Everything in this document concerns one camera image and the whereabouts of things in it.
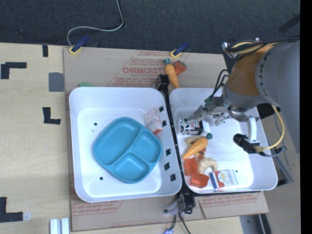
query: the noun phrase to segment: cardboard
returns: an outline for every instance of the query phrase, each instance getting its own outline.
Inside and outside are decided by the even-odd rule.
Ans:
[[[163,216],[163,207],[176,196],[88,203],[82,201],[74,189],[71,150],[71,132],[68,97],[80,83],[94,86],[153,87],[158,74],[164,74],[164,59],[169,52],[122,49],[83,48],[72,56],[69,48],[63,49],[64,83],[71,186],[72,231],[114,228],[121,226],[170,223],[172,216]],[[218,74],[226,69],[222,55],[182,53],[177,59],[187,66],[178,76],[180,87],[215,86]],[[262,192],[197,196],[196,207],[185,220],[198,220],[238,215],[267,213]]]

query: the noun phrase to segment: toy carrot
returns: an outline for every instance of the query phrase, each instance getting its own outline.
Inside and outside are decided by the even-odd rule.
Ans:
[[[179,81],[177,79],[176,76],[176,71],[175,71],[175,67],[169,63],[170,59],[167,58],[165,59],[165,73],[169,76],[169,80],[171,82],[171,84],[175,87],[178,88],[179,87]]]
[[[175,73],[177,76],[186,70],[185,64],[179,60],[174,62],[174,67],[175,67]]]
[[[208,140],[206,137],[201,137],[197,139],[192,146],[186,151],[183,156],[183,159],[187,159],[188,157],[198,153],[203,150],[208,145]]]

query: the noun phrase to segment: wooden table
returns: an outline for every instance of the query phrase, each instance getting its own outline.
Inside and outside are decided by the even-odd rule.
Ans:
[[[0,197],[6,212],[29,212],[31,219],[0,223],[0,233],[48,233],[49,220],[70,218],[65,93],[50,92],[48,75],[63,73],[63,47],[0,43],[0,63],[27,62],[0,79]],[[44,124],[43,107],[51,108],[58,124]],[[114,228],[79,233],[155,233],[170,224]],[[187,221],[191,233],[242,234],[239,217]],[[186,233],[177,223],[175,233]]]

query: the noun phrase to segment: black surface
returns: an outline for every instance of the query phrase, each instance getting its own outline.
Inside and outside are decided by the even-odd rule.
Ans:
[[[300,0],[120,0],[124,28],[89,34],[104,48],[220,53],[229,39],[271,41],[300,34]],[[77,26],[120,23],[116,0],[0,0],[0,42],[67,45]]]

